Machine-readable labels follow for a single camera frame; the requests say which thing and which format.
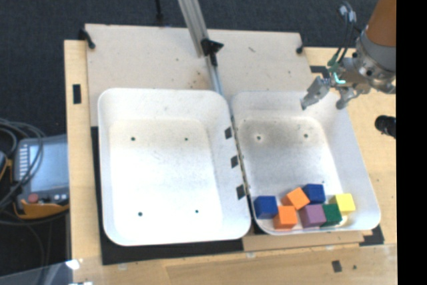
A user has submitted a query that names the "purple cube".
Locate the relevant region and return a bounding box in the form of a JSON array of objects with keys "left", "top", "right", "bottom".
[{"left": 298, "top": 204, "right": 328, "bottom": 229}]

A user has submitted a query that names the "thin black and white rod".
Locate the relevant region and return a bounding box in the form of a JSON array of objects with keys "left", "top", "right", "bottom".
[{"left": 207, "top": 55, "right": 252, "bottom": 198}]

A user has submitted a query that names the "pale flat board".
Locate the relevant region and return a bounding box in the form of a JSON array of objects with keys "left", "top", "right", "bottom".
[{"left": 83, "top": 23, "right": 315, "bottom": 127}]

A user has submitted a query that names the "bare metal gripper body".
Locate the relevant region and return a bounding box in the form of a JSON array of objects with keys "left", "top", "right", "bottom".
[{"left": 331, "top": 54, "right": 397, "bottom": 95}]

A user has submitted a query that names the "white plastic tray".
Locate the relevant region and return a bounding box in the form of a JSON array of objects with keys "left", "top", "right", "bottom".
[
  {"left": 230, "top": 90, "right": 382, "bottom": 236},
  {"left": 97, "top": 87, "right": 252, "bottom": 248}
]

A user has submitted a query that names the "blue cube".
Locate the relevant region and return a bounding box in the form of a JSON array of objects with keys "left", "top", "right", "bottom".
[
  {"left": 301, "top": 183, "right": 326, "bottom": 206},
  {"left": 254, "top": 195, "right": 279, "bottom": 220}
]

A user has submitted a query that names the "orange cube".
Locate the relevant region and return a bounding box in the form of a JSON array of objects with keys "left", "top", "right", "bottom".
[
  {"left": 273, "top": 205, "right": 298, "bottom": 231},
  {"left": 281, "top": 186, "right": 312, "bottom": 211}
]

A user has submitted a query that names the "green cube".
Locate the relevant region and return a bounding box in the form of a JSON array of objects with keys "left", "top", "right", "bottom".
[{"left": 320, "top": 203, "right": 344, "bottom": 228}]

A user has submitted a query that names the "yellow cube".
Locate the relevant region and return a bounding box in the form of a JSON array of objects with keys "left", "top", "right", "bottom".
[{"left": 328, "top": 193, "right": 357, "bottom": 216}]

